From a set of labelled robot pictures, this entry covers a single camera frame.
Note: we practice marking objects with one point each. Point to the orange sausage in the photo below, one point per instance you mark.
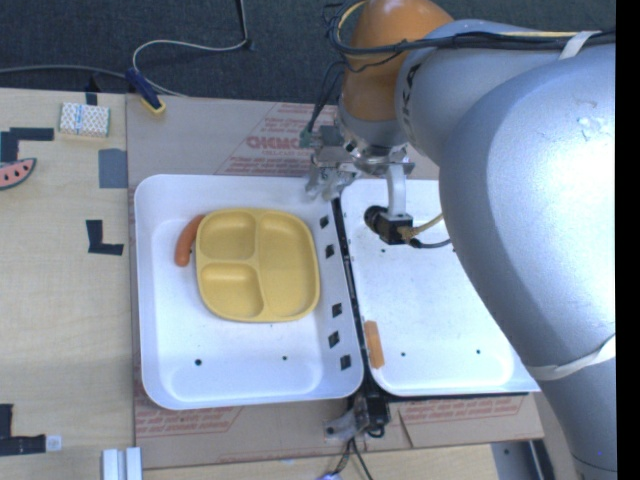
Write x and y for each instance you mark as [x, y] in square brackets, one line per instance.
[184, 243]

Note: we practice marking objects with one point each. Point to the black cylinder on white bracket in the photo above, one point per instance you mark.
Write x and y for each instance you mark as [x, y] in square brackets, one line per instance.
[395, 225]

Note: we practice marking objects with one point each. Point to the yellow divided plate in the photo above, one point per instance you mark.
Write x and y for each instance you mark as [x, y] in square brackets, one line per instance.
[280, 268]

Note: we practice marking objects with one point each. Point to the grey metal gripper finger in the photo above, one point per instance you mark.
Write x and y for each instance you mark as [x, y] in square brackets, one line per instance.
[336, 183]
[315, 183]

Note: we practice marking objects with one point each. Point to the red watermelon slice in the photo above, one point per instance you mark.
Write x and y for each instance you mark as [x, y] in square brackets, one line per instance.
[15, 173]

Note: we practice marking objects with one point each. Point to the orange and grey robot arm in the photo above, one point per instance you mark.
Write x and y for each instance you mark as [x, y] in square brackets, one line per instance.
[525, 178]

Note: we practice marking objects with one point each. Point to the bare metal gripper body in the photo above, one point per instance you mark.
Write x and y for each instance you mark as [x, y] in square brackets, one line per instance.
[372, 160]

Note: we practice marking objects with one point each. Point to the brown cardboard board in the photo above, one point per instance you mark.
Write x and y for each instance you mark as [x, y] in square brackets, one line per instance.
[200, 133]

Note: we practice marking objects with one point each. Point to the white plastic tray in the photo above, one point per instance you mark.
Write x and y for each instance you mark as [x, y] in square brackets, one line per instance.
[430, 308]
[240, 363]

